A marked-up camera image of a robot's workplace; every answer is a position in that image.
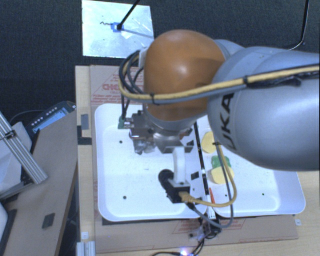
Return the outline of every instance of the cardboard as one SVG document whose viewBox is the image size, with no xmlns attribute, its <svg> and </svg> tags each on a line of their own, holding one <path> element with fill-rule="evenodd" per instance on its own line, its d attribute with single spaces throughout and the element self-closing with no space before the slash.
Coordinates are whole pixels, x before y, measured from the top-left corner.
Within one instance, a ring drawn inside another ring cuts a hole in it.
<svg viewBox="0 0 320 256">
<path fill-rule="evenodd" d="M 197 219 L 106 222 L 99 214 L 97 206 L 97 163 L 95 160 L 95 120 L 94 113 L 100 104 L 120 103 L 117 66 L 91 66 L 91 127 L 93 153 L 94 223 L 97 253 L 193 247 L 198 244 L 190 237 L 198 227 Z M 142 87 L 143 74 L 137 84 Z M 217 237 L 206 240 L 205 245 L 252 243 L 297 239 L 295 220 L 292 215 L 274 215 L 250 218 L 236 218 L 232 225 Z"/>
</svg>

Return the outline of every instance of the lettering kuka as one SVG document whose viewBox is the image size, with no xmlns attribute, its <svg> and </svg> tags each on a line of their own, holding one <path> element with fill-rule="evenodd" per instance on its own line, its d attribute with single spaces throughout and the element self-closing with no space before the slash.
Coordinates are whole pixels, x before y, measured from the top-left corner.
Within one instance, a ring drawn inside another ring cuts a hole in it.
<svg viewBox="0 0 320 256">
<path fill-rule="evenodd" d="M 234 144 L 234 141 L 231 138 L 231 131 L 228 128 L 228 124 L 230 121 L 230 108 L 229 108 L 229 106 L 230 106 L 230 102 L 231 102 L 231 99 L 233 98 L 233 96 L 234 96 L 234 93 L 230 93 L 230 94 L 223 96 L 221 106 L 223 107 L 223 109 L 227 113 L 227 117 L 224 118 L 223 114 L 220 112 L 220 120 L 222 123 L 222 126 L 221 126 L 222 135 L 230 142 L 227 146 L 233 150 L 237 150 L 236 146 Z"/>
</svg>

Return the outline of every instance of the yellow object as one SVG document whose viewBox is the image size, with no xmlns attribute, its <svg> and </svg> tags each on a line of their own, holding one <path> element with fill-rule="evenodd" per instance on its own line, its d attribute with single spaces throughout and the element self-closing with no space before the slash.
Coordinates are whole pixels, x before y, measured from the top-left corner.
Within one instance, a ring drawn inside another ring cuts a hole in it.
<svg viewBox="0 0 320 256">
<path fill-rule="evenodd" d="M 132 60 L 132 62 L 134 62 L 138 59 L 139 59 L 139 56 L 135 57 Z M 122 71 L 123 75 L 125 75 L 127 68 L 128 68 L 128 63 L 125 63 L 125 65 L 123 67 L 123 71 Z M 198 95 L 198 94 L 202 94 L 202 93 L 206 93 L 206 92 L 210 92 L 210 91 L 215 91 L 215 90 L 219 90 L 219 89 L 232 88 L 235 86 L 243 85 L 245 83 L 251 84 L 251 83 L 257 83 L 257 82 L 262 82 L 262 81 L 267 81 L 267 80 L 285 78 L 285 77 L 293 76 L 293 75 L 300 74 L 300 73 L 318 72 L 319 69 L 320 68 L 318 65 L 284 69 L 284 70 L 272 71 L 269 73 L 249 75 L 246 77 L 246 81 L 244 81 L 243 78 L 237 78 L 237 79 L 233 79 L 233 80 L 208 84 L 208 85 L 205 85 L 205 86 L 202 86 L 199 88 L 189 89 L 189 90 L 182 91 L 182 92 L 161 93 L 161 94 L 154 94 L 153 96 L 151 96 L 149 94 L 135 94 L 135 93 L 130 93 L 130 92 L 126 91 L 124 89 L 124 86 L 123 86 L 120 79 L 118 80 L 118 88 L 123 96 L 125 96 L 126 98 L 131 99 L 131 100 L 156 101 L 156 100 L 181 99 L 181 98 L 190 97 L 190 96 L 194 96 L 194 95 Z"/>
<path fill-rule="evenodd" d="M 210 207 L 227 207 L 227 206 L 232 205 L 235 202 L 235 200 L 237 198 L 237 195 L 238 195 L 235 181 L 232 178 L 232 174 L 231 174 L 230 168 L 228 166 L 227 160 L 226 160 L 226 158 L 225 158 L 225 156 L 224 156 L 224 154 L 222 152 L 222 149 L 221 149 L 220 145 L 217 145 L 217 150 L 221 154 L 221 158 L 222 158 L 223 165 L 225 167 L 226 174 L 227 174 L 228 178 L 230 179 L 230 182 L 231 182 L 231 185 L 232 185 L 232 188 L 233 188 L 233 197 L 232 197 L 232 199 L 229 202 L 212 203 L 212 202 L 196 199 L 193 196 L 191 196 L 188 192 L 179 192 L 179 197 L 181 197 L 181 201 L 182 202 L 201 204 L 201 205 L 210 206 Z"/>
<path fill-rule="evenodd" d="M 230 168 L 230 167 L 229 167 L 229 170 L 230 170 L 230 174 L 231 174 L 232 178 L 234 178 L 235 177 L 234 170 L 232 170 L 232 168 Z M 222 171 L 221 166 L 212 169 L 211 175 L 212 175 L 214 183 L 226 184 L 226 179 L 225 179 L 224 172 Z"/>
<path fill-rule="evenodd" d="M 212 154 L 216 151 L 216 146 L 214 145 L 215 138 L 212 131 L 208 131 L 201 140 L 201 148 L 204 152 Z"/>
</svg>

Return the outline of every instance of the white bracket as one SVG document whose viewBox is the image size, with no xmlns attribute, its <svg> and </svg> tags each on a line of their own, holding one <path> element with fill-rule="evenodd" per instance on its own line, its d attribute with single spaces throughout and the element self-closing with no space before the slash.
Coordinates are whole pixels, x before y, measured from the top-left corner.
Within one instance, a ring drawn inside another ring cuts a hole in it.
<svg viewBox="0 0 320 256">
<path fill-rule="evenodd" d="M 176 146 L 172 152 L 173 155 L 173 182 L 176 184 L 186 182 L 186 155 L 184 146 Z"/>
</svg>

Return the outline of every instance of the led light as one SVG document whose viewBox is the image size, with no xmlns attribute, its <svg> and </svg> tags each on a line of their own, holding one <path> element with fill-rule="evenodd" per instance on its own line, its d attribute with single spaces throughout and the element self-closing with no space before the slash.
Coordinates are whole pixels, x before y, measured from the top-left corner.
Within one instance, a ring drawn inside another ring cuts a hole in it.
<svg viewBox="0 0 320 256">
<path fill-rule="evenodd" d="M 180 255 L 181 255 L 181 256 L 188 256 L 188 252 L 185 251 L 185 250 L 182 250 L 182 251 L 180 252 Z"/>
</svg>

